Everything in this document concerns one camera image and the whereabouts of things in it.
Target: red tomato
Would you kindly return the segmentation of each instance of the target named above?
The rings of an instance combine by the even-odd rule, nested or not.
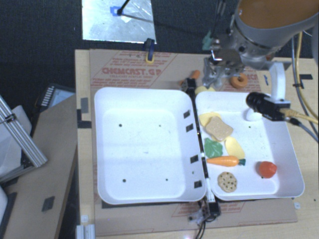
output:
[[[277,171],[277,166],[269,161],[263,161],[259,166],[259,174],[264,178],[271,178]]]

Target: black carpet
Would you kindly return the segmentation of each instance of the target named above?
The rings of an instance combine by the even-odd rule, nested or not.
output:
[[[156,51],[202,53],[201,41],[213,23],[215,0],[151,0]],[[223,33],[237,0],[217,26]],[[81,0],[0,0],[0,94],[28,116],[50,83],[75,87],[75,49],[132,49],[142,45],[82,40]],[[305,35],[301,57],[311,57]],[[284,47],[278,56],[290,56]]]

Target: empty white tray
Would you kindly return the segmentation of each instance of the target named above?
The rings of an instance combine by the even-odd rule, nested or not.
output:
[[[94,102],[102,200],[109,204],[184,202],[205,195],[187,94],[102,88]]]
[[[248,93],[202,92],[196,97],[198,115],[217,112],[222,120],[234,128],[231,136],[237,139],[246,155],[245,166],[223,167],[207,164],[210,186],[215,196],[230,200],[284,198],[300,196],[305,188],[286,122],[262,118],[250,122],[245,120]],[[201,126],[201,136],[210,136]],[[223,144],[223,155],[228,155]],[[257,172],[261,161],[277,165],[277,173],[263,179]],[[217,184],[220,173],[228,171],[237,178],[237,189],[224,192]]]

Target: silver reflective sheet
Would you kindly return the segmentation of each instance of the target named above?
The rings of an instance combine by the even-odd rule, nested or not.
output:
[[[82,0],[84,40],[144,43],[154,39],[155,29],[151,0],[130,0],[117,16],[125,0]]]

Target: yellow cable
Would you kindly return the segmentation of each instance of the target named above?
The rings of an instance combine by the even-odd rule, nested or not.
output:
[[[297,83],[298,84],[301,83],[300,76],[299,76],[299,57],[300,57],[302,39],[303,39],[303,33],[300,32],[298,35],[297,53],[296,53],[296,57],[295,57],[295,67],[296,67],[296,75],[297,75]],[[308,102],[306,101],[306,99],[303,95],[301,88],[300,87],[297,87],[297,88],[299,88],[300,96],[301,96],[302,100],[304,101],[305,106],[307,107],[309,112],[318,120],[318,115],[311,109],[310,105],[308,104]]]
[[[310,116],[307,116],[307,115],[304,115],[304,114],[300,114],[299,112],[297,111],[294,111],[292,109],[289,109],[289,108],[281,108],[279,110],[282,114],[284,114],[285,117],[295,117],[295,118],[301,118],[301,119],[305,119],[305,120],[308,120],[308,121],[311,121],[315,124],[318,125],[318,119],[315,119],[313,117],[310,117]]]

